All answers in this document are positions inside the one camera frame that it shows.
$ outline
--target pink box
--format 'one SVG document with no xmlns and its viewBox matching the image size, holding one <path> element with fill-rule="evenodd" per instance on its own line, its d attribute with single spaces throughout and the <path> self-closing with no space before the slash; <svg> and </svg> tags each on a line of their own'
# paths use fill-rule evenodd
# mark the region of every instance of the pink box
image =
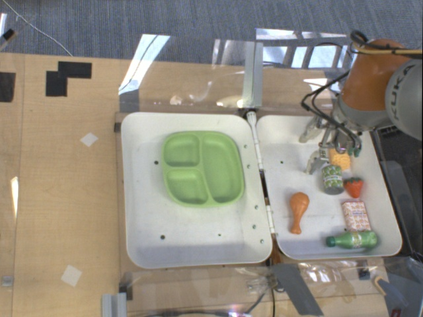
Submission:
<svg viewBox="0 0 423 317">
<path fill-rule="evenodd" d="M 348 231 L 371 230 L 364 202 L 347 201 L 342 204 L 345 223 Z"/>
</svg>

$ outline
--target white tape square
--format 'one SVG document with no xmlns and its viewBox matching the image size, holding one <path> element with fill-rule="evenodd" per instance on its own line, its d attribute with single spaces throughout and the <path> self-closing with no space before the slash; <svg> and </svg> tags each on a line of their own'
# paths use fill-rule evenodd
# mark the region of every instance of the white tape square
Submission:
<svg viewBox="0 0 423 317">
<path fill-rule="evenodd" d="M 65 272 L 61 276 L 61 280 L 71 285 L 72 287 L 76 287 L 81 275 L 82 275 L 81 270 L 78 270 L 76 267 L 73 267 L 72 265 L 68 265 L 66 267 Z"/>
<path fill-rule="evenodd" d="M 98 140 L 98 137 L 93 133 L 88 133 L 81 139 L 81 142 L 86 145 L 87 147 L 91 147 L 91 145 Z"/>
</svg>

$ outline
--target green divided plate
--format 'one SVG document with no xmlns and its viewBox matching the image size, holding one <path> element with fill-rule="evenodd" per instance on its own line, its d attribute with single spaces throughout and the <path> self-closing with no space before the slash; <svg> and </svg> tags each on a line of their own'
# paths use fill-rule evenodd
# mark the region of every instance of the green divided plate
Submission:
<svg viewBox="0 0 423 317">
<path fill-rule="evenodd" d="M 237 201 L 244 174 L 235 142 L 216 131 L 183 131 L 162 146 L 162 169 L 170 197 L 190 207 L 214 207 Z"/>
</svg>

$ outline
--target strawberry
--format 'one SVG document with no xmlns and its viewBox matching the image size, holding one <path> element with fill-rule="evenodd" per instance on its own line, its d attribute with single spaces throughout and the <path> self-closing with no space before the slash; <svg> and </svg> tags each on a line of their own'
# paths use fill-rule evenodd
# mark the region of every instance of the strawberry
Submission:
<svg viewBox="0 0 423 317">
<path fill-rule="evenodd" d="M 359 198 L 363 187 L 363 180 L 357 177 L 351 177 L 344 181 L 344 188 L 353 198 Z"/>
</svg>

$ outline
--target wooden table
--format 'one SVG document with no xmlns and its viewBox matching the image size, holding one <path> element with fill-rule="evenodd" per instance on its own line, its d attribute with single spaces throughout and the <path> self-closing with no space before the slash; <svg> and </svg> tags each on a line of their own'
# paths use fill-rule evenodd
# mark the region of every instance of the wooden table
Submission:
<svg viewBox="0 0 423 317">
<path fill-rule="evenodd" d="M 59 61 L 90 62 L 92 77 L 68 79 L 67 97 L 47 97 L 46 71 L 57 71 Z M 0 102 L 0 275 L 15 280 L 12 287 L 0 287 L 1 316 L 100 316 L 101 296 L 118 292 L 126 266 L 138 278 L 133 286 L 137 299 L 128 302 L 130 316 L 154 308 L 214 309 L 225 301 L 245 306 L 255 301 L 256 295 L 241 285 L 246 277 L 234 275 L 230 267 L 184 269 L 176 276 L 175 270 L 145 271 L 122 261 L 114 123 L 117 90 L 129 63 L 0 54 L 0 71 L 16 73 L 13 102 Z M 142 84 L 141 109 L 165 109 L 169 95 L 183 99 L 216 74 L 208 65 L 154 65 Z M 239 68 L 220 69 L 232 74 Z M 323 74 L 316 71 L 312 77 Z M 299 100 L 310 91 L 301 71 L 265 70 L 264 80 L 265 103 L 279 104 L 287 113 L 301 111 Z M 231 89 L 238 94 L 241 82 L 238 77 L 216 82 L 204 104 L 215 106 Z M 162 100 L 163 107 L 152 108 L 151 98 Z M 328 96 L 321 102 L 328 103 Z M 81 139 L 90 133 L 98 139 L 88 147 Z M 10 187 L 15 176 L 17 220 Z M 381 260 L 370 262 L 384 274 Z M 80 271 L 71 276 L 76 283 L 63 280 L 69 265 Z M 344 269 L 343 276 L 335 286 L 310 286 L 325 316 L 386 315 L 383 297 L 370 282 L 358 281 L 351 269 Z M 276 300 L 279 316 L 297 316 L 285 293 Z M 254 316 L 270 316 L 271 305 L 266 295 Z"/>
</svg>

